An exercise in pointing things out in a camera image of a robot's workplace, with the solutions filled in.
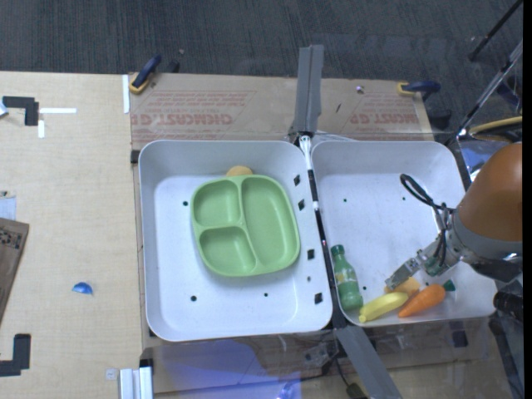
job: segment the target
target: carrot top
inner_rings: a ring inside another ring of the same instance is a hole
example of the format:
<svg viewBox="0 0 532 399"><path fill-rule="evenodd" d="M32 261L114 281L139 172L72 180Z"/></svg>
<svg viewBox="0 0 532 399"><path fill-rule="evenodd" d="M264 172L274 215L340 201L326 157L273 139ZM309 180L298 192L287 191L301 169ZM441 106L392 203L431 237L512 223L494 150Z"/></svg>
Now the carrot top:
<svg viewBox="0 0 532 399"><path fill-rule="evenodd" d="M446 290L438 283L433 283L411 297L401 308L397 316L406 318L413 314L423 312L428 308L441 303L446 297Z"/></svg>

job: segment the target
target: green bottle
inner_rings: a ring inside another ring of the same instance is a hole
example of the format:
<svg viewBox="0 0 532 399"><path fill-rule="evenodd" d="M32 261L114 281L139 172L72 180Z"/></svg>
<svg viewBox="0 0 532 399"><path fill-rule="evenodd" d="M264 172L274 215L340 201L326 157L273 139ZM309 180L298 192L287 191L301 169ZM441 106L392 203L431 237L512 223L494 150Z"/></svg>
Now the green bottle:
<svg viewBox="0 0 532 399"><path fill-rule="evenodd" d="M346 260L343 245L338 244L331 248L334 261L334 278L340 304L343 310L361 308L364 304L360 290L358 289L357 274L353 266Z"/></svg>

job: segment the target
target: green plate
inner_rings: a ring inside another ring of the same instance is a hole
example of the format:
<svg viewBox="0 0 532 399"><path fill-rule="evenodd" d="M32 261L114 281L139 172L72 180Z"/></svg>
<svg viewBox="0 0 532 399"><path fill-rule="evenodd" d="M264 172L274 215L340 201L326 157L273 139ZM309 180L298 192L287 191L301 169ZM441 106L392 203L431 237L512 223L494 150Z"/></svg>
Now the green plate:
<svg viewBox="0 0 532 399"><path fill-rule="evenodd" d="M224 276L271 273L299 256L299 232L283 187L263 175L241 175L202 184L191 200L199 254Z"/></svg>

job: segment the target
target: yellow banana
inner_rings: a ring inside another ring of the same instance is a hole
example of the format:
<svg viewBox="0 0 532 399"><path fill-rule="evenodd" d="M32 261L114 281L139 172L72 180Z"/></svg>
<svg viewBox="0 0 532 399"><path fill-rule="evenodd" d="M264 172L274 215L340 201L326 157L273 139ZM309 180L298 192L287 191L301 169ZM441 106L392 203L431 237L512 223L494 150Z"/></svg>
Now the yellow banana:
<svg viewBox="0 0 532 399"><path fill-rule="evenodd" d="M358 320L361 323L372 321L384 313L388 313L393 309L399 308L407 299L407 293L399 292L388 293L374 298L371 302L366 303L360 308Z"/></svg>

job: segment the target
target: bottle label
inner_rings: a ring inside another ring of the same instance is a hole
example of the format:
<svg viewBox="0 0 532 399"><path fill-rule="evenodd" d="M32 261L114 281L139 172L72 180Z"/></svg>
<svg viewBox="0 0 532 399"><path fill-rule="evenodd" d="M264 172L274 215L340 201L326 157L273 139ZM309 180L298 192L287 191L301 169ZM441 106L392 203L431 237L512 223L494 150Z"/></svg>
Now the bottle label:
<svg viewBox="0 0 532 399"><path fill-rule="evenodd" d="M334 274L334 278L336 279L337 285L342 285L343 283L357 283L357 275L352 268L342 268L341 272L336 272Z"/></svg>

